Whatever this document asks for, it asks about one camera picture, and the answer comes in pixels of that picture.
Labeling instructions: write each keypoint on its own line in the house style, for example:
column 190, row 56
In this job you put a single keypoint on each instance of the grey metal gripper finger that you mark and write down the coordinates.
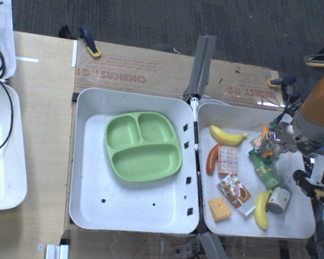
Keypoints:
column 274, row 141
column 262, row 146

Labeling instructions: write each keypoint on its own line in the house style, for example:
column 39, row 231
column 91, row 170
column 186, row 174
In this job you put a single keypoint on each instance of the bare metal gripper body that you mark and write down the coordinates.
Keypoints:
column 286, row 135

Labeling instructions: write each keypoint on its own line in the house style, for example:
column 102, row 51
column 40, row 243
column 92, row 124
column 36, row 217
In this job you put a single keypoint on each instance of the orange carrot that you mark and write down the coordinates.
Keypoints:
column 264, row 131

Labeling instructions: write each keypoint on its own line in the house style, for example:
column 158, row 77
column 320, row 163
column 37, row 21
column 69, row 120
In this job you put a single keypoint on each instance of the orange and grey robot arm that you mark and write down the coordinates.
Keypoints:
column 321, row 98

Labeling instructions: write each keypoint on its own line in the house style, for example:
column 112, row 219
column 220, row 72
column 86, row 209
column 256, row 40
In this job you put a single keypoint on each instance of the small orange patterned carton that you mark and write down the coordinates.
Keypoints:
column 256, row 142

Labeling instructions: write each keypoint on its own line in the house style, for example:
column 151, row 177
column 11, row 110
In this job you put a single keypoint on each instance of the green plastic bottle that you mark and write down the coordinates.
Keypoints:
column 267, row 174

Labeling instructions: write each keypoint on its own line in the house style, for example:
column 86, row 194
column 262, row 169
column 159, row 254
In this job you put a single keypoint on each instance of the orange patterned packet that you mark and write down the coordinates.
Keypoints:
column 227, row 161

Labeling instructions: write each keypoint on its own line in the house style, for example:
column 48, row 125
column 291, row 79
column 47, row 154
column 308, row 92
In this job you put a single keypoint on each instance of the yellow banana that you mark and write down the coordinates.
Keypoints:
column 225, row 136
column 261, row 210

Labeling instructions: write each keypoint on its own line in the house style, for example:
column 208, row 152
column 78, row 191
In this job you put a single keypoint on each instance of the orange sausage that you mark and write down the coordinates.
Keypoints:
column 211, row 160

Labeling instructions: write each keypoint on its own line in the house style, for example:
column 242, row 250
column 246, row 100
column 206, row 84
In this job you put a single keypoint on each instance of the white and brown printed carton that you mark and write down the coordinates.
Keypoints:
column 235, row 192

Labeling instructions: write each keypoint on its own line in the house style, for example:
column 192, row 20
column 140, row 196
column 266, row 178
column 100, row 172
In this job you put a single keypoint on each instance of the white can with orange dots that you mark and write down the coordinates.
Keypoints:
column 278, row 200

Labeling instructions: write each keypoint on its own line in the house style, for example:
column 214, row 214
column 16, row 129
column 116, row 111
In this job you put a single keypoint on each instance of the yellow cheese wedge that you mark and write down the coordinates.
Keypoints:
column 219, row 209

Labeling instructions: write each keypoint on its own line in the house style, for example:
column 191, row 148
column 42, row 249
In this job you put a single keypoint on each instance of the white plastic tray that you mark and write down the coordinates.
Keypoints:
column 290, row 227
column 129, row 204

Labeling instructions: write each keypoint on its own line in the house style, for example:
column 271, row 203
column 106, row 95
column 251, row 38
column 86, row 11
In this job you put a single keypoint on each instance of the green divided plate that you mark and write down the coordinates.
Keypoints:
column 143, row 159

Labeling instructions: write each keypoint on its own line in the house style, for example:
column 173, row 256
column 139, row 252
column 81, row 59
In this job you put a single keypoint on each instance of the brown cardboard board red print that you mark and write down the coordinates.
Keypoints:
column 133, row 72

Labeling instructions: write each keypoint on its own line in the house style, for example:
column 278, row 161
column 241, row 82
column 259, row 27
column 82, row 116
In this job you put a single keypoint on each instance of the black cylinder on white bracket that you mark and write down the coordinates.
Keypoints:
column 305, row 180

